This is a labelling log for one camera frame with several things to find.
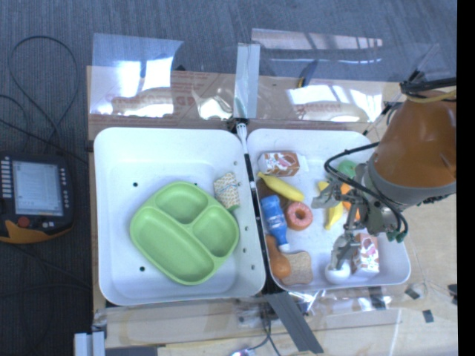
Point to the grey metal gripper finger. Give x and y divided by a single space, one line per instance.
343 250
323 198

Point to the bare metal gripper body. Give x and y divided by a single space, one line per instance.
375 217

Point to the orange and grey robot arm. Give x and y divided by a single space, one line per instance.
419 143

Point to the yellow banana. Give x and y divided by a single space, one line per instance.
334 215
284 189

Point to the orange rounded object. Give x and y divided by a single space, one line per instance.
346 190

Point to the orange and white carton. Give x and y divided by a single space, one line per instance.
278 163
368 254

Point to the white round cup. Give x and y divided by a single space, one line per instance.
335 276

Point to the pink and orange doughnut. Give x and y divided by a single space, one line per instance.
291 217

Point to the green round fruit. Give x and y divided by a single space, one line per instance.
346 167

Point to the brown bread slice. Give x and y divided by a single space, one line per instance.
298 269

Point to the white plastic tray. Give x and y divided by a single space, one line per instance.
319 150
122 154

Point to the blue bottle white cap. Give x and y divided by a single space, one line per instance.
274 217

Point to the dark brown rounded object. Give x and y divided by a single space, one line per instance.
264 189

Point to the orange carrot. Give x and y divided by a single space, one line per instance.
279 263

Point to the thin black and white rod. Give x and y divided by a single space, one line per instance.
248 161

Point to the beige patterned packet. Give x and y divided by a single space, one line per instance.
227 191

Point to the green divided plate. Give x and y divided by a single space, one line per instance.
167 236

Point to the brown cardboard board red print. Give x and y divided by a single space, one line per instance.
111 119

